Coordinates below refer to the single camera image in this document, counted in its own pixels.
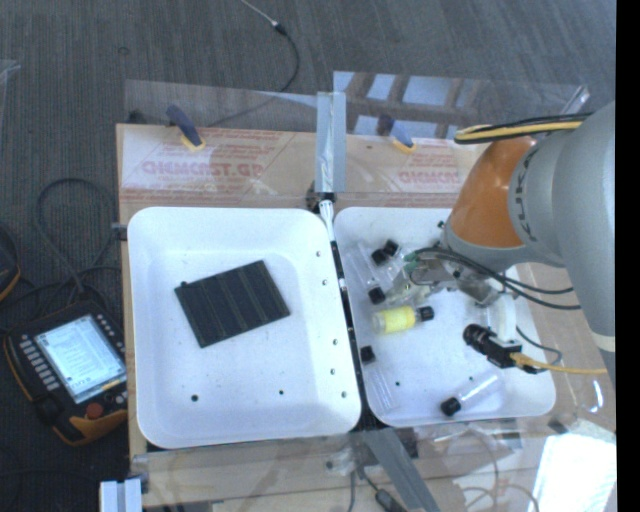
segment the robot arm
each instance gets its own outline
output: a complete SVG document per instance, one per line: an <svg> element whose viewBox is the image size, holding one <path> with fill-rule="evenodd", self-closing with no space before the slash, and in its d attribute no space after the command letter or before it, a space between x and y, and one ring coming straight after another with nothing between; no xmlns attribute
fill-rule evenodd
<svg viewBox="0 0 640 512"><path fill-rule="evenodd" d="M615 103L540 142L493 142L471 170L441 245L494 272L566 267L615 387ZM490 303L486 275L454 276Z"/></svg>

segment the white plastic tray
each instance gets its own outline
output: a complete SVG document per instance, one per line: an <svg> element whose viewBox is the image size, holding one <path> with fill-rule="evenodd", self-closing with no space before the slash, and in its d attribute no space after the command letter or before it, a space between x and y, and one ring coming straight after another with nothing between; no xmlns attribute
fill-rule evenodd
<svg viewBox="0 0 640 512"><path fill-rule="evenodd" d="M164 208L128 226L137 416L163 448L345 433L361 402L327 231L304 210ZM200 348L174 293L264 260L291 315Z"/></svg>
<svg viewBox="0 0 640 512"><path fill-rule="evenodd" d="M524 299L501 299L488 309L474 306L472 299L455 291L441 291L426 304L435 311L431 321L399 333L376 334L371 315L375 309L356 265L362 266L362 247L369 253L388 238L408 251L433 245L440 237L440 221L449 210L403 208L347 208L335 220L335 235L342 255L345 277L359 347L370 345L374 363L363 365L365 389L372 412L394 427L410 427L495 418L538 416L555 403L550 374L530 375L516 368L498 370L504 388L474 407L446 417L440 403L452 392L487 369L496 368L468 347L462 331L470 323L491 326L504 339L516 337L517 325L536 339L536 330ZM545 361L542 350L524 344L523 352Z"/></svg>

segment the gray floor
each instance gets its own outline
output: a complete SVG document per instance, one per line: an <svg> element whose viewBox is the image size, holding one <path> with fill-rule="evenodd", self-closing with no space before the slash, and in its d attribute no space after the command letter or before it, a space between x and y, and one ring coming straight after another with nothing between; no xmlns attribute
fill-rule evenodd
<svg viewBox="0 0 640 512"><path fill-rule="evenodd" d="M615 98L613 0L255 0L295 42L290 92L331 90L334 71L584 84L595 110ZM125 80L279 90L292 72L287 42L240 0L3 0L0 59L21 66L9 81L0 160L0 221L16 238L26 277L66 275L34 229L45 185L83 178L116 193L114 126L126 119ZM74 267L89 266L109 208L79 182L51 189L40 216ZM112 247L102 263L118 264ZM95 276L116 316L121 285ZM16 293L28 288L21 285ZM29 315L29 301L0 309L0 325ZM40 425L0 358L0 510L96 509L95 480L127 470L126 430L71 449Z"/></svg>

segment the emergency stop button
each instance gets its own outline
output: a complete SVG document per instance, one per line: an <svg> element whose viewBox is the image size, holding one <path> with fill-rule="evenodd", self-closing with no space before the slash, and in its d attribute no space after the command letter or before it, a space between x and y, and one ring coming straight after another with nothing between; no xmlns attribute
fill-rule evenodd
<svg viewBox="0 0 640 512"><path fill-rule="evenodd" d="M86 409L87 419L97 420L104 414L104 407L98 402L91 402Z"/></svg>

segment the yellow cable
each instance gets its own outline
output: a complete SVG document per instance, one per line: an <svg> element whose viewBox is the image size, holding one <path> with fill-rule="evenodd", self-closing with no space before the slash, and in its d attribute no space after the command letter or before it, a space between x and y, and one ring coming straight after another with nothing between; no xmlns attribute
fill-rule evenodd
<svg viewBox="0 0 640 512"><path fill-rule="evenodd" d="M529 356L524 355L522 352L515 352L511 354L518 366L535 366L537 368L544 368L546 370L553 370L556 372L574 373L579 375L602 375L607 373L606 368L568 368L566 366L556 366L553 364L541 363L535 359L531 359Z"/></svg>
<svg viewBox="0 0 640 512"><path fill-rule="evenodd" d="M541 124L528 124L522 126L512 127L496 127L493 130L487 130L491 125L477 125L470 126L458 130L454 137L458 141L470 141L470 140L483 140L492 138L505 138L505 137L517 137L519 135L527 135L530 133L539 132L551 132L558 130L575 130L582 124L582 121L563 121L563 122L550 122Z"/></svg>

